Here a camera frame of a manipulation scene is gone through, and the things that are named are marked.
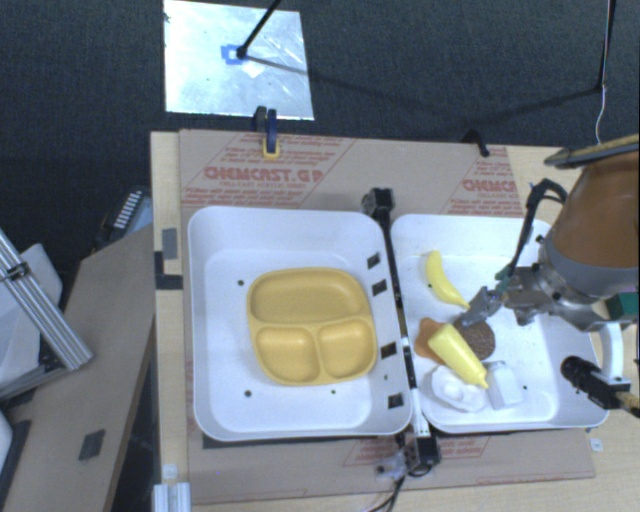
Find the aluminum sheet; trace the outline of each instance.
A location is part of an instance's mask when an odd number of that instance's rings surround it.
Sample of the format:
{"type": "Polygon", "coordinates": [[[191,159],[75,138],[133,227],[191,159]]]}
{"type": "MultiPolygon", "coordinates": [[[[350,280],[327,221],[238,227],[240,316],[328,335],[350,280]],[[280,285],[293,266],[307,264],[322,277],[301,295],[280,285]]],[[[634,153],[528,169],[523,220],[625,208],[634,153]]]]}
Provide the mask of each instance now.
{"type": "Polygon", "coordinates": [[[276,10],[236,59],[266,9],[165,0],[168,112],[313,120],[300,14],[276,10]]]}

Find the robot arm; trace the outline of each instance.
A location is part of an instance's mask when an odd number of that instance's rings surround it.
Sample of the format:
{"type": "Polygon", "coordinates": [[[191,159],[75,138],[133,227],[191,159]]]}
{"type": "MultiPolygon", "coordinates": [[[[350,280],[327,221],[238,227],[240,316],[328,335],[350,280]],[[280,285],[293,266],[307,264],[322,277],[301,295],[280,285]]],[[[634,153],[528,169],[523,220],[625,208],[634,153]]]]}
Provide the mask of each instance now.
{"type": "Polygon", "coordinates": [[[638,415],[637,397],[628,403],[629,381],[621,378],[620,334],[620,328],[638,321],[638,135],[575,152],[563,150],[546,163],[560,168],[588,165],[568,195],[549,180],[532,189],[514,259],[496,275],[494,289],[483,287],[471,300],[462,325],[482,321],[504,306],[514,311],[520,325],[547,313],[581,331],[600,332],[603,370],[568,358],[562,374],[602,407],[624,407],[638,415]],[[529,241],[543,198],[564,206],[547,236],[537,240],[538,261],[519,267],[519,253],[529,241]],[[603,303],[608,313],[596,313],[603,303]]]}

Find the yellow divided plate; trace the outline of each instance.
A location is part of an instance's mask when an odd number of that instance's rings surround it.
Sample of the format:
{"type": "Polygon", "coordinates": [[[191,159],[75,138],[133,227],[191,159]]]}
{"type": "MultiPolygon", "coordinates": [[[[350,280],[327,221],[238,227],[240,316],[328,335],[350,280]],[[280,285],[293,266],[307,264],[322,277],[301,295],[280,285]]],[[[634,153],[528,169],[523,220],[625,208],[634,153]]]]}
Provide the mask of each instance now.
{"type": "Polygon", "coordinates": [[[247,315],[258,362],[281,384],[355,379],[376,362],[369,301],[360,284],[342,270],[263,274],[249,289],[247,315]]]}

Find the toy banana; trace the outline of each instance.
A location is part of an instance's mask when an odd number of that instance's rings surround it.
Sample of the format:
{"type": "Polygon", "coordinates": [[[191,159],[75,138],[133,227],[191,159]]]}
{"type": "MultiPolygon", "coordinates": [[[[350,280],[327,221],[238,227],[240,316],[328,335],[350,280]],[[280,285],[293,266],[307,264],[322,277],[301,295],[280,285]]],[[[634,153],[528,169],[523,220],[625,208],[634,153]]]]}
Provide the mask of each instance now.
{"type": "Polygon", "coordinates": [[[469,303],[462,298],[460,292],[451,284],[451,281],[449,281],[444,273],[440,251],[431,251],[427,257],[425,270],[427,273],[427,282],[441,301],[448,304],[458,304],[465,309],[469,309],[469,303]]]}

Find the white food item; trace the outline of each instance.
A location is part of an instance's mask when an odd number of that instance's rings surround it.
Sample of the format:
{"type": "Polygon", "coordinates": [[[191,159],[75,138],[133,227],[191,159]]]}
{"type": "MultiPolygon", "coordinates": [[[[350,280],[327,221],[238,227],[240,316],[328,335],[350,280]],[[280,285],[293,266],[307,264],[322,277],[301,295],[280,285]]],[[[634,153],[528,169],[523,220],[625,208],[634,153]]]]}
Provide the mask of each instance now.
{"type": "Polygon", "coordinates": [[[431,390],[443,402],[465,412],[478,412],[487,405],[485,389],[467,384],[447,366],[438,366],[431,374],[431,390]]]}
{"type": "Polygon", "coordinates": [[[522,388],[513,370],[504,361],[495,361],[487,368],[489,399],[494,409],[513,407],[524,400],[522,388]]]}

